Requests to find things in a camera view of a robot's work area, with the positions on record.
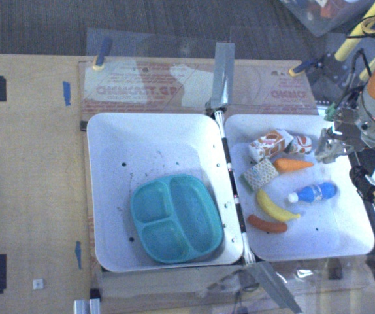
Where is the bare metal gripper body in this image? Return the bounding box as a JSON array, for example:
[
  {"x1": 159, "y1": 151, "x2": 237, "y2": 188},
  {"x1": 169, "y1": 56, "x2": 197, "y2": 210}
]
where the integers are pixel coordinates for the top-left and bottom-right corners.
[{"x1": 330, "y1": 107, "x2": 371, "y2": 150}]

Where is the white and red can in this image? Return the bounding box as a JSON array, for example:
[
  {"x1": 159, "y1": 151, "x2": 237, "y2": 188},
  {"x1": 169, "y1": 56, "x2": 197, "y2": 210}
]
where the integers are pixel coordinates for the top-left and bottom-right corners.
[{"x1": 285, "y1": 135, "x2": 313, "y2": 155}]

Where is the orange carrot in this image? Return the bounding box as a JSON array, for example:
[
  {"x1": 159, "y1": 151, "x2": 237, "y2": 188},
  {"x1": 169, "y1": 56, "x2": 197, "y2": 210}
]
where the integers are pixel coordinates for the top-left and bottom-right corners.
[{"x1": 272, "y1": 158, "x2": 315, "y2": 173}]

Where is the blue plastic bottle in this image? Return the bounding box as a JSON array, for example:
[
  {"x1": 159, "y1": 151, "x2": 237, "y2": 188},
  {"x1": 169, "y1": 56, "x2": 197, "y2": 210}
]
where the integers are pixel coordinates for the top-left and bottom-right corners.
[{"x1": 287, "y1": 181, "x2": 338, "y2": 204}]

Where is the orange and white carton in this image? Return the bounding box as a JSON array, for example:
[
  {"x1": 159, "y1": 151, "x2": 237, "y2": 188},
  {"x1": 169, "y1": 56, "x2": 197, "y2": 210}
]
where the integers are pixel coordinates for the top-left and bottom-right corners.
[{"x1": 248, "y1": 128, "x2": 295, "y2": 163}]

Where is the white patterned packet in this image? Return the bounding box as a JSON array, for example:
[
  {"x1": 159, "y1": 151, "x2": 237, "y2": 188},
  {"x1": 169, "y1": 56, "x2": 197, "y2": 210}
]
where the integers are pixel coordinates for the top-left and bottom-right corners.
[{"x1": 240, "y1": 158, "x2": 280, "y2": 192}]

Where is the white plastic tray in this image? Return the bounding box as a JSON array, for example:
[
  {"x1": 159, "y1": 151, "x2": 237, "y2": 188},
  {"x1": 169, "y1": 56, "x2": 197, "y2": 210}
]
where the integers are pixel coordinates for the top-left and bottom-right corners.
[
  {"x1": 86, "y1": 112, "x2": 244, "y2": 273},
  {"x1": 223, "y1": 114, "x2": 375, "y2": 262}
]

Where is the yellow banana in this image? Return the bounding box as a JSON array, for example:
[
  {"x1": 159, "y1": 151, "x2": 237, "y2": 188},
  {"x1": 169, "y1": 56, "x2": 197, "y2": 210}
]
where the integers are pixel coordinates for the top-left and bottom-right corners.
[{"x1": 256, "y1": 188, "x2": 301, "y2": 223}]

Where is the red sausage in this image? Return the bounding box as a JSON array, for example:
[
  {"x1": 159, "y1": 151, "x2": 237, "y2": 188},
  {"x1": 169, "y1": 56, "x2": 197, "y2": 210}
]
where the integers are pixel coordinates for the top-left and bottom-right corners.
[{"x1": 246, "y1": 214, "x2": 288, "y2": 234}]

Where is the clear plastic storage box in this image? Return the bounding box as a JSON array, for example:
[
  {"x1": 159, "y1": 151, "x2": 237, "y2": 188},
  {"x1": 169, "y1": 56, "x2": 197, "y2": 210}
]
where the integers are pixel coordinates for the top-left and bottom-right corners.
[{"x1": 273, "y1": 0, "x2": 375, "y2": 38}]

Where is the green divided plate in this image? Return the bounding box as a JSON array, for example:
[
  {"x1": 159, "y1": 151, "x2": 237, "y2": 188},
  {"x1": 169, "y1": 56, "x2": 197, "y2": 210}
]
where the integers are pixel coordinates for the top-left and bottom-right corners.
[{"x1": 129, "y1": 173, "x2": 224, "y2": 264}]

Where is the brown cardboard board red print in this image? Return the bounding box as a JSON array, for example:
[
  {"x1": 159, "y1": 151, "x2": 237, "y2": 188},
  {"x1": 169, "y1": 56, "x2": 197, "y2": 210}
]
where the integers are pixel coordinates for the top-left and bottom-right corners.
[{"x1": 78, "y1": 57, "x2": 375, "y2": 307}]

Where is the black cylinder on white bracket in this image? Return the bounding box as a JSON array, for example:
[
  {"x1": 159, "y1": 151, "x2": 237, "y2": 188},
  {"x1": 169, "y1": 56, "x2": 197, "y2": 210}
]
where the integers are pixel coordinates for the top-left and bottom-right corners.
[{"x1": 349, "y1": 147, "x2": 375, "y2": 203}]

